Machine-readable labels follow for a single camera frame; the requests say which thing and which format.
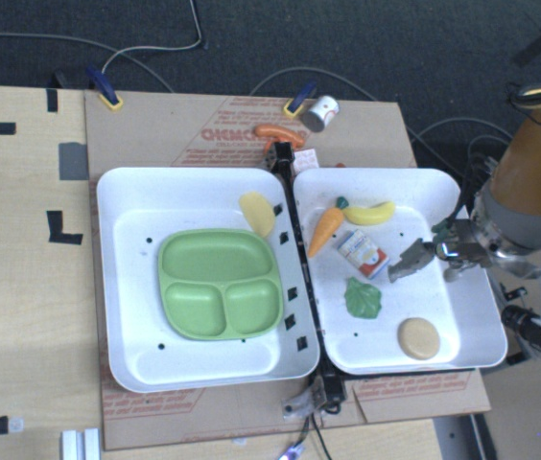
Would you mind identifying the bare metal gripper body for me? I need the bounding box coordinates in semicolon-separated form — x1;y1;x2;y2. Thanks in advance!
433;207;541;283

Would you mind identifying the white plastic tray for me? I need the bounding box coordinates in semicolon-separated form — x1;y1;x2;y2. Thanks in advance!
96;166;322;395
293;167;509;376

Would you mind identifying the white red blue carton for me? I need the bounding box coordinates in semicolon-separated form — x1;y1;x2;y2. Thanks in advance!
336;229;390;281

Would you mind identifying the yellow banana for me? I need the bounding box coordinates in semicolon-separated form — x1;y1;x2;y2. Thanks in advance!
341;200;396;227

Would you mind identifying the green lettuce leaf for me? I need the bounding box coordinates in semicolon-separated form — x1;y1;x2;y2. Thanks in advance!
343;276;383;320

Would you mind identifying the beige round biscuit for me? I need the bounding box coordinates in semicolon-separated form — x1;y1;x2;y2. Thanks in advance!
396;316;441;361

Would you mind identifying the orange carrot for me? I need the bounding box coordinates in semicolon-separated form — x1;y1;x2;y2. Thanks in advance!
306;195;350;260

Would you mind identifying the thin black rod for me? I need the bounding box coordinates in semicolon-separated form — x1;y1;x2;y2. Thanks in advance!
279;159;335;379

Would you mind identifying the white and pink packet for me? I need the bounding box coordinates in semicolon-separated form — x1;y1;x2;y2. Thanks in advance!
294;149;320;172

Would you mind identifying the pale yellow oval slice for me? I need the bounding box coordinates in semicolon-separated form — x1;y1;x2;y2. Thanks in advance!
238;191;277;239

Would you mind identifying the white can red print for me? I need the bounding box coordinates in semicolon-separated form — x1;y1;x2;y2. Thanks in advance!
300;95;341;133

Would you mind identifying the orange sausage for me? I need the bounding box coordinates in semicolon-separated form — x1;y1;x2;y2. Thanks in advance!
253;123;306;149

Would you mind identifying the green divided plate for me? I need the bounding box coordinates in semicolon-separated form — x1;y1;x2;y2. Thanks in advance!
156;227;285;342

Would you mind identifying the brown cardboard board red print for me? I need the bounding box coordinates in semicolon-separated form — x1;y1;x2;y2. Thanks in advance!
82;88;492;452

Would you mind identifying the black cylinder on white bracket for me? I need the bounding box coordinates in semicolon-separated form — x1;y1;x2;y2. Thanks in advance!
500;265;541;358

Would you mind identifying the black block with wires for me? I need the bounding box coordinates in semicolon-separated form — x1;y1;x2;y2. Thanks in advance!
316;371;348;415
265;141;296;174

